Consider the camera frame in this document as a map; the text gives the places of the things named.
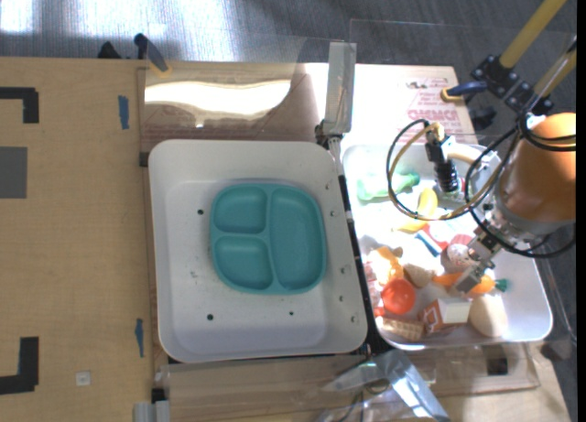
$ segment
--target wooden table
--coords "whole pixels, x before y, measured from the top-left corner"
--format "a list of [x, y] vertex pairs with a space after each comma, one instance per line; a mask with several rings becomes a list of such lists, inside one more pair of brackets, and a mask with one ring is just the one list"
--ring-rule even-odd
[[[1, 420], [129, 421], [135, 403], [150, 401], [145, 67], [0, 58], [0, 87], [34, 88], [39, 106], [38, 122], [24, 124], [23, 101], [0, 99], [0, 147], [24, 150], [27, 162], [24, 196], [0, 196], [0, 377], [18, 374], [21, 338], [38, 338], [39, 362], [34, 391], [0, 395]], [[441, 403], [453, 420], [569, 420], [550, 362], [534, 354], [539, 388]]]

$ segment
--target gray square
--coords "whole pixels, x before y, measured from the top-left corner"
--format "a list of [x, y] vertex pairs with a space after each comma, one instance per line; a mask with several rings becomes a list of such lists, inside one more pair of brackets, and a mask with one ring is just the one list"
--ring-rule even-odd
[[27, 197], [27, 148], [0, 146], [0, 199]]

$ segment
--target yellow banana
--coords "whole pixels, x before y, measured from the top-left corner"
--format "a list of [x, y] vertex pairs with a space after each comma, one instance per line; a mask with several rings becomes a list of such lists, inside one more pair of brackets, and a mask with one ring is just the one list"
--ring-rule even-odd
[[[421, 217], [431, 217], [438, 208], [438, 195], [432, 188], [424, 188], [419, 194], [417, 213]], [[397, 230], [406, 233], [415, 233], [421, 230], [428, 221], [410, 219]]]

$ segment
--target orange carrot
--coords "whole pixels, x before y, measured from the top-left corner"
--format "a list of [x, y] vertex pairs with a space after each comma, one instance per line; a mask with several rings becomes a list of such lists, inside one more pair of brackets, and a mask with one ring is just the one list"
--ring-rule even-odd
[[[456, 272], [453, 274], [442, 274], [441, 276], [434, 276], [431, 280], [433, 280], [437, 284], [442, 284], [445, 287], [451, 287], [456, 283], [460, 276], [461, 272]], [[490, 292], [493, 288], [497, 288], [501, 292], [505, 292], [506, 286], [506, 279], [494, 280], [492, 277], [485, 274], [484, 276], [482, 276], [480, 284], [474, 286], [474, 288], [469, 293], [485, 294], [487, 292]]]

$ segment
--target white tray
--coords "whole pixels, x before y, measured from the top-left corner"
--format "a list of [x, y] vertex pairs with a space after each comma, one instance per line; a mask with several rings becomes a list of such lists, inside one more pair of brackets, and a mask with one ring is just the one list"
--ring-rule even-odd
[[[338, 175], [331, 155], [303, 142], [169, 140], [149, 160], [158, 331], [180, 362], [350, 352], [367, 332]], [[297, 295], [237, 291], [210, 253], [215, 195], [241, 181], [284, 181], [320, 206], [327, 244], [321, 282]]]
[[[401, 147], [402, 145], [397, 146], [394, 155]], [[401, 236], [401, 233], [391, 233], [390, 226], [393, 224], [393, 219], [396, 219], [397, 216], [403, 216], [403, 214], [396, 210], [390, 200], [365, 203], [357, 197], [356, 186], [359, 179], [364, 179], [366, 175], [375, 173], [381, 173], [383, 179], [385, 178], [385, 162], [388, 148], [388, 146], [383, 145], [349, 146], [343, 155], [348, 195], [352, 206], [356, 235], [363, 256], [366, 256], [371, 249], [382, 244], [389, 244], [392, 247], [401, 245], [407, 252], [410, 247], [425, 249], [425, 245], [420, 240], [414, 239], [413, 235], [403, 234]], [[465, 175], [467, 165], [457, 160], [456, 166], [460, 174]], [[423, 187], [430, 186], [434, 178], [433, 165], [428, 162], [425, 147], [422, 144], [414, 144], [397, 164], [397, 172], [410, 171], [416, 171], [421, 177], [419, 185], [413, 189], [413, 193], [408, 195], [408, 200], [415, 202], [415, 204], [411, 203], [409, 206], [414, 210], [417, 207], [418, 192]], [[464, 227], [469, 227], [470, 231], [476, 225], [470, 215], [461, 217], [458, 222]], [[404, 241], [404, 244], [390, 244], [397, 240]], [[429, 258], [431, 261], [437, 261], [437, 266], [441, 267], [438, 257], [433, 258], [430, 255]], [[400, 336], [383, 329], [380, 329], [379, 333], [388, 343], [406, 351], [497, 342], [540, 341], [544, 339], [551, 332], [553, 318], [535, 261], [518, 254], [501, 251], [494, 257], [494, 263], [496, 268], [494, 271], [488, 271], [488, 274], [493, 274], [496, 278], [506, 278], [508, 282], [508, 289], [502, 294], [502, 299], [509, 327], [502, 337], [486, 338], [469, 325], [445, 336], [424, 337], [420, 342], [406, 341]], [[442, 292], [444, 291], [441, 287], [433, 285], [419, 289], [416, 304], [405, 317], [415, 319], [418, 311], [427, 306], [428, 303], [435, 298], [447, 296], [447, 293]]]

